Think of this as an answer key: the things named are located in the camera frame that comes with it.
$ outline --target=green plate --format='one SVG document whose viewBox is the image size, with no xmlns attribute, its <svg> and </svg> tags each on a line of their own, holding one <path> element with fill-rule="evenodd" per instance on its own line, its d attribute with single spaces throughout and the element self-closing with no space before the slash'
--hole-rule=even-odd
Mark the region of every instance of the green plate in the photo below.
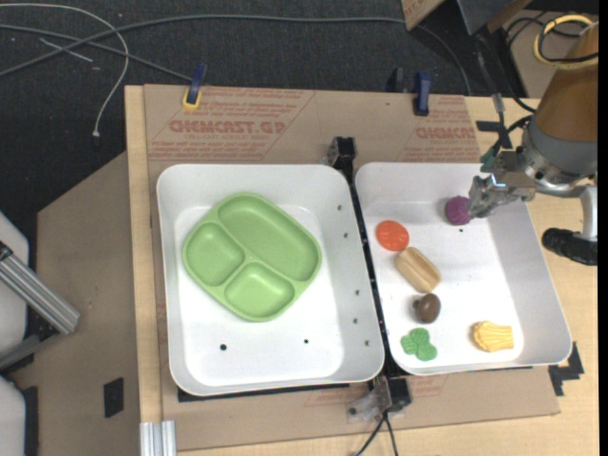
<svg viewBox="0 0 608 456">
<path fill-rule="evenodd" d="M 253 193 L 216 204 L 186 238 L 182 255 L 186 270 L 207 293 L 250 321 L 283 313 L 321 265 L 314 237 Z"/>
</svg>

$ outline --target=blue clamp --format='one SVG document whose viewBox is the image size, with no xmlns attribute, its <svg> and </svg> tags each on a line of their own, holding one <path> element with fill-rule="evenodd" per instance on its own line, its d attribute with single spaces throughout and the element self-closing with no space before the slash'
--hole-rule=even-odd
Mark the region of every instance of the blue clamp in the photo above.
<svg viewBox="0 0 608 456">
<path fill-rule="evenodd" d="M 414 77 L 414 114 L 426 117 L 428 115 L 428 95 L 430 94 L 430 75 L 426 71 L 418 71 Z"/>
<path fill-rule="evenodd" d="M 183 95 L 181 104 L 184 108 L 189 110 L 196 110 L 199 108 L 200 95 L 202 94 L 202 85 L 205 82 L 207 76 L 207 68 L 209 66 L 205 63 L 198 63 L 194 70 L 194 76 L 192 78 L 192 84 Z"/>
</svg>

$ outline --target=brown toy food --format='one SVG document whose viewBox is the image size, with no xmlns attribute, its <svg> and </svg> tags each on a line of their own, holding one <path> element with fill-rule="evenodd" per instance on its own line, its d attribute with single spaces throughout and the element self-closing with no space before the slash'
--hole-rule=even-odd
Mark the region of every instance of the brown toy food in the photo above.
<svg viewBox="0 0 608 456">
<path fill-rule="evenodd" d="M 441 301 L 435 294 L 425 294 L 421 299 L 416 299 L 413 303 L 416 316 L 422 323 L 432 323 L 441 311 Z"/>
<path fill-rule="evenodd" d="M 441 274 L 422 253 L 408 247 L 395 259 L 395 266 L 419 293 L 431 293 L 439 284 Z"/>
<path fill-rule="evenodd" d="M 513 329 L 510 326 L 499 326 L 490 321 L 473 326 L 473 339 L 486 352 L 497 352 L 513 348 Z"/>
</svg>

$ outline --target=white cable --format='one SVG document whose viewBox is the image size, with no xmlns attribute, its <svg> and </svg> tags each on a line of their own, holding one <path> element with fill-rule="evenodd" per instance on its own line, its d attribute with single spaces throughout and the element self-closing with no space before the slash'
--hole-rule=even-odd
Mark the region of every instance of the white cable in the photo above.
<svg viewBox="0 0 608 456">
<path fill-rule="evenodd" d="M 100 121 L 102 119 L 102 116 L 104 115 L 105 108 L 107 107 L 107 104 L 109 103 L 109 101 L 112 99 L 112 97 L 116 93 L 116 90 L 118 89 L 118 87 L 120 86 L 121 82 L 123 81 L 124 76 L 126 75 L 126 72 L 128 70 L 128 67 L 129 67 L 129 48 L 126 45 L 126 42 L 124 41 L 123 36 L 116 30 L 116 28 L 114 26 L 112 26 L 112 24 L 110 24 L 109 22 L 107 22 L 106 20 L 104 20 L 99 15 L 95 15 L 94 13 L 92 13 L 92 12 L 90 12 L 88 10 L 79 9 L 78 7 L 70 7 L 68 5 L 37 4 L 37 3 L 0 4 L 0 8 L 8 8 L 8 7 L 13 7 L 13 8 L 27 8 L 27 7 L 31 8 L 31 7 L 34 7 L 34 8 L 38 8 L 38 9 L 61 9 L 61 10 L 77 11 L 77 12 L 80 12 L 80 13 L 82 13 L 84 15 L 87 15 L 87 16 L 89 16 L 91 18 L 94 18 L 98 22 L 101 22 L 106 27 L 108 27 L 110 30 L 112 30 L 116 34 L 116 36 L 120 39 L 121 43 L 123 44 L 123 48 L 124 48 L 124 67 L 123 67 L 123 72 L 121 73 L 120 77 L 116 81 L 116 84 L 112 87 L 112 89 L 110 90 L 109 94 L 105 98 L 104 103 L 102 104 L 102 107 L 100 108 L 99 113 L 97 114 L 97 120 L 95 121 L 95 128 L 93 130 L 92 136 L 93 136 L 94 140 L 96 140 L 96 141 L 99 140 L 101 138 L 101 135 L 99 133 L 99 123 L 100 123 Z"/>
</svg>

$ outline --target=white plastic object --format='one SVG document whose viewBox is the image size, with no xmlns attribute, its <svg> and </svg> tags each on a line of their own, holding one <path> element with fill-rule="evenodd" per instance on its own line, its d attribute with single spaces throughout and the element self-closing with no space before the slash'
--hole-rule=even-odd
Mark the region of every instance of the white plastic object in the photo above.
<svg viewBox="0 0 608 456">
<path fill-rule="evenodd" d="M 0 212 L 0 239 L 25 264 L 29 245 L 26 237 Z M 0 280 L 0 354 L 18 345 L 26 332 L 27 304 Z"/>
<path fill-rule="evenodd" d="M 195 224 L 230 195 L 260 194 L 317 240 L 313 283 L 279 317 L 244 320 L 187 274 L 181 248 Z M 372 379 L 384 350 L 349 186 L 326 165 L 179 164 L 157 196 L 169 365 L 197 396 Z"/>
<path fill-rule="evenodd" d="M 446 202 L 466 194 L 479 164 L 394 163 L 363 165 L 355 184 L 368 232 L 385 219 L 409 231 L 409 247 L 432 259 L 441 272 L 433 291 L 441 315 L 422 325 L 413 301 L 420 296 L 395 268 L 395 253 L 368 235 L 389 349 L 405 371 L 429 375 L 558 364 L 572 350 L 558 295 L 527 205 L 516 201 L 488 218 L 455 226 Z M 514 348 L 488 353 L 472 340 L 472 327 L 491 321 L 511 326 Z M 406 354 L 401 338 L 426 328 L 438 350 L 431 361 Z"/>
<path fill-rule="evenodd" d="M 0 376 L 0 454 L 23 456 L 26 445 L 26 402 L 21 392 Z"/>
</svg>

